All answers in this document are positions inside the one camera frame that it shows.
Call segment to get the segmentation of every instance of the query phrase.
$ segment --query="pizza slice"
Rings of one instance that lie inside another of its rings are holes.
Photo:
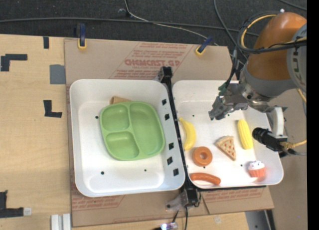
[[[233,136],[225,136],[223,138],[220,138],[215,143],[215,145],[219,147],[219,149],[223,151],[227,156],[229,156],[232,160],[236,160],[236,151]]]

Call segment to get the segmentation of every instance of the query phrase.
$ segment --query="cardboard sheet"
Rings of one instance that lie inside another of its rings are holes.
[[[198,45],[158,42],[87,39],[87,48],[79,50],[77,39],[65,39],[66,95],[70,168],[73,169],[69,88],[78,79],[154,79],[162,66],[171,66],[172,82],[179,80],[226,80],[231,70],[228,48],[208,46],[202,56]],[[179,191],[152,194],[89,198],[77,189],[71,174],[72,224],[74,227],[172,219],[175,212],[165,202]],[[198,208],[189,216],[214,215],[273,208],[265,188],[215,190],[204,192]]]

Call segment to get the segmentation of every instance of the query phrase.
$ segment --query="sausage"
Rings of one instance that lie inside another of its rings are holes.
[[[192,154],[193,161],[198,166],[207,166],[213,160],[213,155],[207,147],[198,147]]]
[[[221,181],[219,177],[216,177],[216,176],[208,174],[208,173],[202,173],[202,172],[190,174],[190,179],[193,181],[203,180],[203,181],[211,182],[215,185],[219,185],[220,181]]]

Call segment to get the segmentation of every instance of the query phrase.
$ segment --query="cupcake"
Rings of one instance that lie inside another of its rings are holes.
[[[251,177],[263,177],[265,175],[265,165],[261,161],[251,162],[248,166]]]

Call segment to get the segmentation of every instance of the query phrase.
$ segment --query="white tray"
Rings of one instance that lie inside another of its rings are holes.
[[[160,154],[136,161],[119,161],[109,155],[96,116],[113,96],[147,102],[156,109],[165,136]],[[82,194],[125,195],[176,190],[183,185],[185,172],[164,85],[152,80],[77,80],[70,87],[70,106],[75,183]]]
[[[283,168],[278,152],[274,152],[254,139],[254,148],[245,150],[240,144],[237,131],[237,120],[245,119],[252,132],[256,127],[270,129],[267,116],[252,108],[235,111],[222,120],[210,120],[208,111],[218,96],[218,87],[224,81],[179,81],[173,86],[173,96],[177,117],[191,122],[196,129],[194,147],[184,152],[187,171],[209,173],[221,179],[219,186],[204,181],[194,181],[194,185],[202,189],[252,187],[278,184],[283,178]],[[179,124],[182,141],[185,134]],[[232,161],[221,152],[215,141],[220,137],[234,136],[237,159]],[[192,160],[192,152],[196,147],[206,146],[213,154],[213,161],[206,167],[199,167]],[[247,167],[251,161],[260,160],[266,166],[264,179],[251,178]]]

